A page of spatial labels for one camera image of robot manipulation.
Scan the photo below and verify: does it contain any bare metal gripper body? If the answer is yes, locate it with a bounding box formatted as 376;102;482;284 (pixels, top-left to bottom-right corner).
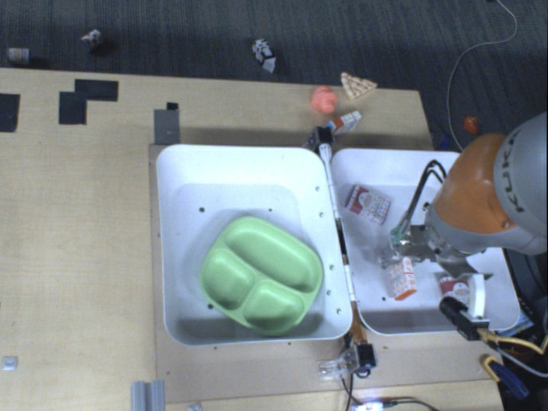
390;223;438;262

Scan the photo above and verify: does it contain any orange and white carton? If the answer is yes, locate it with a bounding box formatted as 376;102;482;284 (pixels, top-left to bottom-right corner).
387;256;419;301

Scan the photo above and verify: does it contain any white plastic tray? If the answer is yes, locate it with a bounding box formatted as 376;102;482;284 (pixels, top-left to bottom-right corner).
331;147;523;337
155;143;354;348

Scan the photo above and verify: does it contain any red and white patterned carton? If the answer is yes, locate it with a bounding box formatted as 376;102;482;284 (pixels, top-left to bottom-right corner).
344;184;392;226

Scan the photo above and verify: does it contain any red and white can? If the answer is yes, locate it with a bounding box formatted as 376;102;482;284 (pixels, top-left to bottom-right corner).
439;275;472;307

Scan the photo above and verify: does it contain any thin black and white rod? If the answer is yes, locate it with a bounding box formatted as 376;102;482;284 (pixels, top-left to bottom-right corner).
318;142;369;347

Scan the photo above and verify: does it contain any green divided plate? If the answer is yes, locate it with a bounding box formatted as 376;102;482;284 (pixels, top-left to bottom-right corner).
199;215;325;338

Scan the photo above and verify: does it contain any red white and blue carton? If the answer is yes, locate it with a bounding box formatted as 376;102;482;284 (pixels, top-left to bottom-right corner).
326;110;363;136

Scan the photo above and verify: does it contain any toy pizza slice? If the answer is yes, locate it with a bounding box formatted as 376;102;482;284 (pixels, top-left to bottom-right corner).
340;71;378;101

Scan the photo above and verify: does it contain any pink toy food lump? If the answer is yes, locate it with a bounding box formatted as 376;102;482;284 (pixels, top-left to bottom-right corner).
310;85;339;115

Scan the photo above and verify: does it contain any brown and white small packet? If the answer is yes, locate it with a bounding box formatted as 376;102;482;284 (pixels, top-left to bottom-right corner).
80;28;103;51

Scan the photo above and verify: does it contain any black cylinder on white bracket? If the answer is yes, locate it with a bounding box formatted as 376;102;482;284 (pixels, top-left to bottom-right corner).
439;273;491;342

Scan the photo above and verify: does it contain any black block with wires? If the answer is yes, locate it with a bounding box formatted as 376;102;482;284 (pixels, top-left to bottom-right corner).
313;126;336;147
354;342;378;371

